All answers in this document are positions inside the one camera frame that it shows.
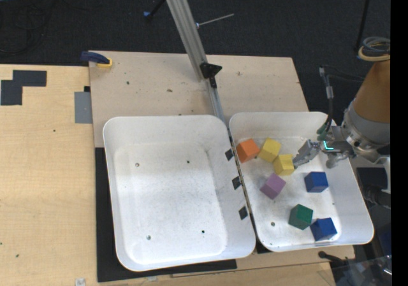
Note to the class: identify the green cube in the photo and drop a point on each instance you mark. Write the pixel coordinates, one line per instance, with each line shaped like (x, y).
(300, 216)

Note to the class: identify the purple cube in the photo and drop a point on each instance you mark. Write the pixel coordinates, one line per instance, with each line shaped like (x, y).
(273, 186)

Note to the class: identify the black cylinder on white bracket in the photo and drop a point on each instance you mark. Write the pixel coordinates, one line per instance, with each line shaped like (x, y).
(371, 178)

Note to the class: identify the pale wood board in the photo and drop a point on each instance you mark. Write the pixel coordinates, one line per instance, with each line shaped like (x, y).
(153, 87)

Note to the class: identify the yellow cube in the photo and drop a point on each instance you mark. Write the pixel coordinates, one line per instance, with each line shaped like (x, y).
(283, 165)
(270, 149)

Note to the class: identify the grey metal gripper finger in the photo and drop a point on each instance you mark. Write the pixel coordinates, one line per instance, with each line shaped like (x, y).
(335, 159)
(305, 152)

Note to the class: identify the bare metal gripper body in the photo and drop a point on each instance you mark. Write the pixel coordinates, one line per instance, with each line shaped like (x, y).
(363, 148)

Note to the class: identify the white plastic tray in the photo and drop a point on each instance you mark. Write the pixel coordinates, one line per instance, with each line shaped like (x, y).
(169, 195)
(287, 237)

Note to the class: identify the orange cube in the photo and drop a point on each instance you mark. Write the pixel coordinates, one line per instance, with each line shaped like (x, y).
(247, 150)

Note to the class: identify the blue cube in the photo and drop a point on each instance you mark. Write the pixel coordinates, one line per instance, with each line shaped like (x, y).
(323, 229)
(316, 182)

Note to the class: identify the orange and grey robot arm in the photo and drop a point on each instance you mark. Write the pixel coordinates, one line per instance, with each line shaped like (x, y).
(373, 103)

